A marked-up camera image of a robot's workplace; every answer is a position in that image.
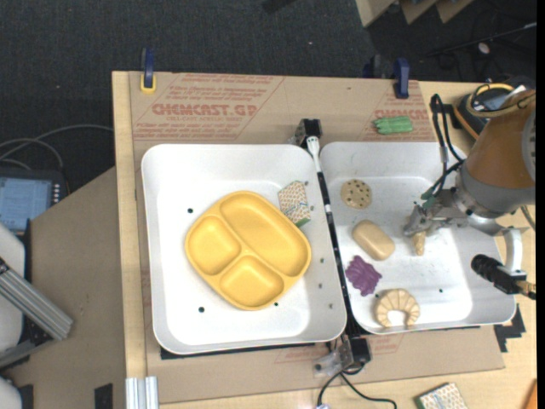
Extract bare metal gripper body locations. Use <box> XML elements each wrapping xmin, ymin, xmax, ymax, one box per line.
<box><xmin>423</xmin><ymin>187</ymin><xmax>474</xmax><ymax>231</ymax></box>

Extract tan croissant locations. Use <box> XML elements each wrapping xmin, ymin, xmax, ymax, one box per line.
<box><xmin>373</xmin><ymin>287</ymin><xmax>422</xmax><ymax>329</ymax></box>

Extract brown cardboard board red print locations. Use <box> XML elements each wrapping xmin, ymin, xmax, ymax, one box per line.
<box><xmin>127</xmin><ymin>71</ymin><xmax>519</xmax><ymax>405</ymax></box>

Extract tan chocolate chip biscuit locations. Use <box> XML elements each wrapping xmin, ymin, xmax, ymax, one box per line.
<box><xmin>339</xmin><ymin>178</ymin><xmax>374</xmax><ymax>210</ymax></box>

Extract thin black and white rod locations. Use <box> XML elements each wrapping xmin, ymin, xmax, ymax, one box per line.
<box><xmin>306</xmin><ymin>135</ymin><xmax>355</xmax><ymax>341</ymax></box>

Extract white plastic tray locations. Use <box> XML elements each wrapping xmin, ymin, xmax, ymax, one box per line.
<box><xmin>140</xmin><ymin>142</ymin><xmax>348</xmax><ymax>356</ymax></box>
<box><xmin>318</xmin><ymin>141</ymin><xmax>518</xmax><ymax>337</ymax></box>

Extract black cylinder on white bracket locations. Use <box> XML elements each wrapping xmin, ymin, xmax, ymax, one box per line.
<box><xmin>470</xmin><ymin>226</ymin><xmax>530</xmax><ymax>296</ymax></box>

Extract purple grapes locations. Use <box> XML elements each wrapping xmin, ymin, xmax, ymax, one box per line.
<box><xmin>344</xmin><ymin>254</ymin><xmax>383</xmax><ymax>297</ymax></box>

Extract green asparagus bundle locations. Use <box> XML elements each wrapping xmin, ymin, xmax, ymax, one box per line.
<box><xmin>371</xmin><ymin>115</ymin><xmax>415</xmax><ymax>136</ymax></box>

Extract yellow divided plate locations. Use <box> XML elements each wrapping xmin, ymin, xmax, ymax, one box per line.
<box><xmin>183</xmin><ymin>189</ymin><xmax>313</xmax><ymax>312</ymax></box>

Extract beige oval bread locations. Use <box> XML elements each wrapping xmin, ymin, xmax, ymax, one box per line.
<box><xmin>351</xmin><ymin>219</ymin><xmax>397</xmax><ymax>262</ymax></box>

